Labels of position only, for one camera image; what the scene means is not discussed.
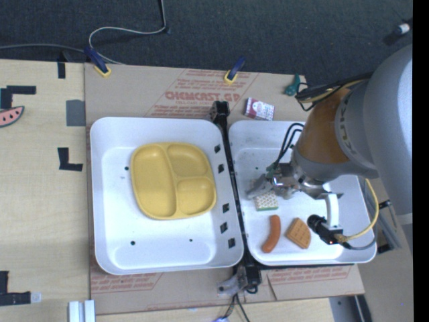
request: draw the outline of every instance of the dark gray floor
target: dark gray floor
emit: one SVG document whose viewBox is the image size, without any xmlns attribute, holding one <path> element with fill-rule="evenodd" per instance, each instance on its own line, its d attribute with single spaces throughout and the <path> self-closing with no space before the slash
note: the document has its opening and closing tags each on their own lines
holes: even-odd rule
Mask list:
<svg viewBox="0 0 429 322">
<path fill-rule="evenodd" d="M 412 17 L 413 0 L 164 0 L 172 33 L 95 36 L 106 56 L 127 64 L 306 75 L 330 83 L 374 70 L 412 43 L 383 39 Z M 142 31 L 161 26 L 158 0 L 2 0 L 0 46 L 55 43 L 84 48 L 106 25 Z M 83 61 L 80 54 L 72 54 Z M 47 48 L 0 50 L 0 58 L 55 61 Z"/>
</svg>

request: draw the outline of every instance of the brown waffle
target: brown waffle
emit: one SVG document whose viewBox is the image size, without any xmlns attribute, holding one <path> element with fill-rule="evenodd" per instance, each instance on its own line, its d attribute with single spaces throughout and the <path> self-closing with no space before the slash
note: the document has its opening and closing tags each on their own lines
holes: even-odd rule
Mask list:
<svg viewBox="0 0 429 322">
<path fill-rule="evenodd" d="M 286 232 L 286 237 L 303 249 L 307 249 L 311 242 L 310 229 L 299 218 L 295 218 Z"/>
</svg>

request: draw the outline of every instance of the pink watermelon slice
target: pink watermelon slice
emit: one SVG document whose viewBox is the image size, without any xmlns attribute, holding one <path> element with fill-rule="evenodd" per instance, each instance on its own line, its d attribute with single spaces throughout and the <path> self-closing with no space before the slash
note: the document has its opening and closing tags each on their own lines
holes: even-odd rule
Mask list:
<svg viewBox="0 0 429 322">
<path fill-rule="evenodd" d="M 24 106 L 12 107 L 11 109 L 0 110 L 0 127 L 5 127 L 15 123 L 24 112 Z"/>
</svg>

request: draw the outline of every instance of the light wood surface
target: light wood surface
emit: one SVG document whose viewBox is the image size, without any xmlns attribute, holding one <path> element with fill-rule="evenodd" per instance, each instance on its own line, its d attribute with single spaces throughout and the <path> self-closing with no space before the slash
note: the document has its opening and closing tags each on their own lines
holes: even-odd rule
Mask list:
<svg viewBox="0 0 429 322">
<path fill-rule="evenodd" d="M 41 292 L 42 301 L 0 307 L 0 321 L 66 321 L 69 301 L 90 298 L 85 127 L 66 126 L 66 101 L 84 100 L 82 64 L 0 60 L 0 87 L 37 86 L 14 95 L 21 119 L 0 129 L 0 270 L 9 292 Z M 83 171 L 59 170 L 57 148 Z M 333 321 L 328 299 L 245 305 L 251 321 Z M 225 307 L 98 316 L 97 321 L 213 321 Z M 230 321 L 244 321 L 238 307 Z"/>
</svg>

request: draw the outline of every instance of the white cable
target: white cable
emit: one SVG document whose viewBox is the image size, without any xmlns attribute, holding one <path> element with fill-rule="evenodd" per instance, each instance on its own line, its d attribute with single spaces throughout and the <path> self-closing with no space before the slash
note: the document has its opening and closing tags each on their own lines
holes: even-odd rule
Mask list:
<svg viewBox="0 0 429 322">
<path fill-rule="evenodd" d="M 120 31 L 120 32 L 129 32 L 130 34 L 138 34 L 138 35 L 143 35 L 143 36 L 150 36 L 150 35 L 156 35 L 156 34 L 160 34 L 162 32 L 164 32 L 167 28 L 167 21 L 166 21 L 166 15 L 164 13 L 164 0 L 160 0 L 160 5 L 161 5 L 161 15 L 162 15 L 162 27 L 156 31 L 151 31 L 151 32 L 144 32 L 144 31 L 137 31 L 137 30 L 131 30 L 131 29 L 126 29 L 126 28 L 117 28 L 115 26 L 103 26 L 101 28 L 98 28 L 96 30 L 94 30 L 93 32 L 91 32 L 91 34 L 89 35 L 89 46 L 91 48 L 94 48 L 93 46 L 93 36 L 103 30 L 115 30 L 115 31 Z M 104 55 L 102 55 L 100 52 L 97 51 L 97 53 L 100 55 L 100 57 L 110 63 L 115 63 L 115 64 L 124 64 L 121 62 L 117 62 L 115 60 L 112 60 L 111 58 L 108 58 Z"/>
</svg>

